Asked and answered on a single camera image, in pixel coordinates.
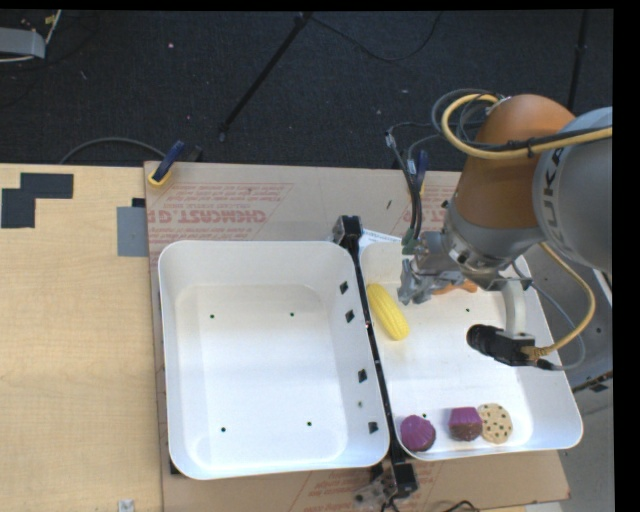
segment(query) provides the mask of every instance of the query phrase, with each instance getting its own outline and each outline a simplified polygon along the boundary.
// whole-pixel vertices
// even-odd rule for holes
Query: cable
[[[511,263],[511,266],[513,267],[513,270],[515,270],[516,274],[518,274],[521,278],[526,279],[527,276],[524,274],[524,272],[522,272],[519,268],[518,265],[516,264],[515,261],[513,261]],[[558,303],[558,301],[556,301],[553,297],[551,297],[551,295],[549,295],[547,292],[545,292],[544,290],[542,290],[539,286],[537,286],[535,283],[531,283],[531,288],[533,288],[534,290],[536,290],[542,297],[544,297],[554,308],[556,308],[556,310],[558,311],[558,313],[560,313],[560,315],[565,319],[565,321],[567,322],[567,324],[569,325],[570,329],[575,329],[575,324],[573,323],[573,321],[571,320],[571,318],[569,317],[569,315],[565,312],[565,310],[562,308],[562,306]],[[574,361],[571,364],[566,364],[566,365],[557,365],[557,364],[553,364],[550,363],[549,369],[550,370],[554,370],[554,371],[567,371],[567,370],[573,370],[574,368],[579,367],[585,360],[587,352],[586,352],[586,348],[585,348],[585,344],[584,344],[584,340],[582,339],[582,336],[578,335],[576,336],[576,341],[578,342],[578,347],[580,349],[580,354],[578,355],[578,359],[576,361]]]
[[[536,153],[542,153],[544,151],[548,151],[550,149],[558,149],[566,146],[570,146],[573,144],[581,144],[584,142],[592,142],[594,140],[605,139],[613,136],[613,127],[607,128],[599,128],[595,130],[589,130],[587,133],[572,135],[572,134],[564,134],[561,135],[554,142],[547,143],[538,143],[537,139],[532,139],[530,141],[526,141],[523,143],[526,147],[520,149],[513,150],[504,150],[504,151],[487,151],[475,148],[462,140],[456,137],[451,128],[449,127],[449,117],[452,112],[456,110],[460,105],[468,103],[470,101],[486,101],[489,103],[497,104],[501,101],[500,98],[490,94],[483,94],[479,96],[478,94],[469,94],[467,96],[463,96],[458,100],[451,103],[442,114],[441,127],[442,132],[446,139],[457,149],[466,153],[470,156],[474,156],[477,158],[485,158],[485,159],[494,159],[494,160],[506,160],[511,158],[518,157],[529,157]]]
[[[593,291],[589,287],[589,285],[582,279],[569,265],[567,265],[560,257],[547,245],[546,242],[541,242],[540,247],[551,257],[553,261],[555,261],[560,267],[567,272],[584,290],[587,295],[588,307],[587,313],[582,321],[575,327],[569,334],[558,340],[557,342],[549,345],[547,347],[523,347],[521,350],[524,354],[528,355],[530,359],[539,359],[540,357],[544,357],[549,355],[554,350],[558,350],[564,347],[567,343],[573,340],[576,336],[578,336],[585,327],[591,322],[593,319],[593,315],[596,310],[596,298],[593,294]]]
[[[402,123],[394,124],[391,126],[386,133],[393,135],[393,130],[396,128],[404,128],[407,126],[411,127],[419,127],[419,128],[431,128],[433,125],[431,123],[416,123],[414,121],[404,121]]]
[[[476,123],[471,123],[469,120],[478,112],[485,112],[485,110],[486,110],[485,105],[483,105],[482,103],[478,103],[478,104],[473,102],[467,103],[462,109],[462,112],[460,113],[460,122],[456,126],[456,137],[458,137],[461,140],[466,140],[468,144],[475,144],[475,142],[473,141],[469,142],[471,140],[471,137],[467,134],[466,126],[467,125],[473,125],[474,127],[481,126],[485,122],[486,116],[483,116],[483,118],[477,121]]]
[[[433,23],[431,24],[431,29],[429,30],[429,33],[427,34],[427,37],[425,38],[425,40],[420,44],[420,46],[418,46],[418,48],[416,48],[414,51],[412,51],[411,53],[409,53],[408,55],[404,55],[402,57],[381,57],[379,55],[376,55],[375,53],[373,53],[371,50],[369,50],[367,47],[365,47],[362,43],[360,43],[359,41],[357,41],[356,39],[354,39],[353,37],[351,37],[348,34],[345,34],[344,32],[342,32],[341,30],[338,30],[337,28],[329,25],[327,22],[322,21],[317,19],[315,16],[312,17],[311,19],[313,21],[315,21],[316,23],[318,23],[319,25],[331,30],[332,32],[335,32],[336,34],[338,34],[339,36],[344,37],[345,39],[347,39],[348,41],[352,42],[353,44],[355,44],[356,46],[358,46],[362,51],[364,51],[367,55],[369,55],[370,57],[373,57],[374,59],[378,59],[381,60],[383,62],[398,62],[401,60],[405,60],[408,59],[409,57],[413,57],[415,54],[417,54],[418,52],[420,52],[425,46],[427,46],[427,43],[429,43],[429,41],[431,40],[431,37],[433,36],[433,32],[435,31],[436,25],[438,24],[438,21],[440,20],[440,17],[442,16],[444,11],[440,11],[437,15],[436,15],[436,19],[433,21]]]
[[[479,509],[479,508],[476,508],[476,507],[473,505],[473,503],[471,503],[471,502],[470,502],[470,501],[468,501],[468,500],[462,500],[461,502],[456,503],[453,507],[448,508],[447,510],[443,510],[442,512],[454,512],[454,510],[458,510],[460,507],[463,507],[463,506],[465,506],[465,505],[466,505],[467,507],[471,507],[471,512],[480,512],[480,509]]]
[[[58,20],[60,19],[60,15],[62,14],[62,9],[58,9],[56,14],[54,15],[53,21],[51,22],[51,28],[47,36],[44,38],[45,47],[49,46],[49,42],[51,41],[51,36],[53,36],[53,31],[58,26]],[[24,62],[27,60],[33,60],[35,58],[34,55],[24,55],[22,57],[9,57],[6,59],[0,59],[0,64],[8,63],[8,62]]]
[[[410,124],[412,123],[402,123],[403,126],[407,126]],[[409,223],[409,229],[413,230],[418,218],[418,211],[422,210],[421,204],[420,204],[420,191],[416,190],[416,187],[413,182],[413,176],[409,172],[409,169],[405,164],[402,158],[402,155],[398,151],[396,140],[393,137],[393,129],[397,126],[400,126],[400,125],[394,125],[386,131],[385,140],[387,141],[387,146],[391,148],[395,153],[396,159],[398,160],[398,163],[400,164],[400,167],[402,169],[402,173],[404,175],[405,181],[407,182],[407,187],[409,188],[409,195],[411,197],[411,221]]]
[[[388,503],[383,503],[382,507],[380,508],[380,512],[384,512],[387,509],[391,509],[393,510],[393,512],[400,512],[398,510],[398,507],[396,506],[395,502],[394,502],[394,498],[392,497]]]
[[[437,139],[439,137],[440,137],[439,135],[434,134],[434,135],[429,135],[427,137],[424,137],[422,139],[418,139],[417,141],[415,141],[413,144],[411,144],[411,146],[409,146],[409,149],[407,150],[407,161],[413,160],[413,150],[417,146],[419,146],[420,144],[423,144],[425,142],[428,142],[430,140]]]
[[[81,19],[81,18],[94,18],[94,19],[97,20],[96,27],[95,28],[86,27],[84,24],[79,23],[76,20],[74,20],[74,18],[76,20],[77,19]],[[31,71],[38,72],[38,71],[42,71],[43,69],[46,69],[48,67],[51,67],[51,66],[54,66],[54,65],[58,64],[59,62],[67,59],[68,57],[70,57],[74,53],[76,53],[76,52],[80,51],[82,48],[84,48],[84,46],[96,35],[96,33],[98,32],[99,26],[100,26],[100,17],[98,15],[95,15],[95,14],[92,14],[90,16],[73,16],[73,15],[71,15],[71,14],[69,14],[67,12],[65,14],[64,19],[65,20],[67,20],[67,19],[74,20],[75,23],[73,23],[70,27],[75,27],[76,25],[80,25],[80,27],[82,27],[84,30],[88,30],[89,34],[86,37],[84,37],[82,39],[82,41],[80,41],[69,52],[67,52],[66,54],[64,54],[61,57],[57,58],[56,60],[53,60],[53,61],[50,60],[50,58],[49,58],[50,52],[47,52],[47,54],[45,55],[44,62],[38,63],[37,65],[26,65],[26,66],[18,65],[17,67],[13,66],[13,67],[11,67],[11,73],[12,74],[31,72]],[[62,31],[68,30],[70,27],[58,28],[57,29],[57,33],[60,34]],[[22,99],[26,98],[29,95],[29,93],[35,88],[35,86],[40,83],[40,80],[41,80],[40,76],[34,78],[29,84],[27,84],[25,86],[24,90],[22,91],[22,93],[19,96],[7,101],[6,103],[0,104],[0,109],[5,109],[5,108],[12,107],[13,105],[19,103]]]
[[[58,164],[62,165],[64,163],[66,163],[67,160],[72,155],[78,153],[79,151],[83,150],[84,148],[86,148],[88,146],[92,146],[94,144],[101,144],[103,142],[123,142],[125,144],[133,144],[133,145],[140,146],[140,147],[143,147],[145,149],[148,149],[149,151],[152,151],[153,153],[156,153],[161,158],[165,157],[165,154],[162,151],[160,151],[159,149],[154,148],[153,146],[149,146],[148,144],[145,144],[144,142],[140,142],[140,141],[137,141],[137,140],[134,140],[134,139],[128,139],[126,137],[103,137],[103,138],[100,138],[100,139],[90,140],[89,142],[85,142],[84,144],[80,144],[79,146],[76,146],[71,151],[69,151],[65,156],[63,156],[62,159],[60,160],[60,162],[58,162]]]
[[[431,107],[431,124],[433,126],[433,128],[444,137],[444,134],[442,132],[442,128],[440,128],[440,122],[437,119],[437,114],[438,114],[438,110],[440,109],[440,106],[448,101],[451,98],[454,98],[456,96],[459,96],[460,94],[478,94],[478,95],[482,95],[482,94],[491,94],[494,96],[498,96],[494,93],[492,93],[491,91],[487,91],[485,89],[470,89],[470,88],[465,88],[465,89],[456,89],[453,91],[450,91],[444,95],[442,95],[440,98],[438,98],[438,100],[433,104],[433,107]]]

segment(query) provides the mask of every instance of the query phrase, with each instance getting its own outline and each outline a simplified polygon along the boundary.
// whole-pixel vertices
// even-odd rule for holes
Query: yellow cable
[[[479,96],[478,94],[469,94],[467,96],[463,96],[462,98],[457,99],[451,105],[449,105],[444,113],[442,114],[442,131],[444,132],[447,140],[455,146],[457,149],[466,153],[470,156],[475,156],[477,158],[484,158],[488,160],[507,160],[510,158],[519,158],[519,157],[529,157],[532,153],[542,153],[544,151],[548,151],[550,149],[563,148],[566,146],[570,146],[572,144],[581,144],[583,142],[591,142],[594,140],[606,139],[611,137],[613,134],[613,128],[602,128],[600,130],[595,130],[590,133],[582,134],[582,135],[574,135],[573,137],[567,137],[562,140],[554,141],[554,142],[545,142],[543,144],[534,144],[527,148],[520,149],[512,149],[507,151],[486,151],[483,149],[474,148],[462,142],[458,137],[456,137],[451,128],[449,128],[449,117],[453,113],[455,109],[457,109],[460,105],[465,103],[469,103],[470,101],[488,101],[490,103],[497,103],[500,101],[496,96],[492,96],[490,94],[483,94]]]
[[[575,279],[576,282],[582,287],[582,289],[587,294],[587,300],[589,301],[589,306],[588,306],[587,314],[582,319],[582,321],[578,325],[576,325],[576,327],[569,334],[567,334],[560,340],[556,341],[554,344],[549,345],[547,347],[523,347],[522,352],[524,354],[527,354],[529,358],[533,360],[549,355],[554,350],[558,350],[559,348],[564,347],[567,343],[569,343],[571,340],[576,338],[585,329],[585,327],[589,324],[589,322],[591,322],[596,310],[596,298],[595,298],[595,295],[593,294],[593,291],[589,287],[589,285],[576,272],[574,272],[574,270],[571,267],[569,267],[569,265],[567,265],[564,261],[562,261],[560,257],[546,243],[544,242],[540,243],[540,247],[542,247],[542,249],[544,249],[544,251],[549,256],[551,256],[551,258],[558,265],[560,265],[565,272],[567,272],[571,277],[573,277],[573,279]]]

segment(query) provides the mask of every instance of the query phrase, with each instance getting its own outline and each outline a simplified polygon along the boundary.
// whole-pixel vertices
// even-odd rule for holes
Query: black floor
[[[587,10],[584,40],[583,12],[315,12],[221,143],[220,124],[299,13],[63,10],[44,60],[0,56],[0,162],[158,159],[134,143],[94,142],[122,138],[161,153],[180,139],[206,162],[392,167],[385,130],[429,122],[455,89],[532,92],[576,114],[612,105],[613,9]],[[46,36],[55,13],[0,10],[0,27]],[[395,133],[406,149],[433,131]],[[433,169],[464,164],[442,139],[427,149]]]

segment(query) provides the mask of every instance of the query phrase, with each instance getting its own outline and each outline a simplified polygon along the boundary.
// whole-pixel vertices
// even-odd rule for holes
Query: cookie
[[[511,415],[500,404],[487,403],[478,407],[482,418],[482,437],[490,443],[502,444],[513,432]]]

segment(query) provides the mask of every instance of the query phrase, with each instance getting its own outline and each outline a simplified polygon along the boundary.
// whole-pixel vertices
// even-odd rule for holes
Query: purple cake
[[[458,441],[473,441],[482,434],[482,418],[475,407],[456,407],[449,416],[449,432]]]

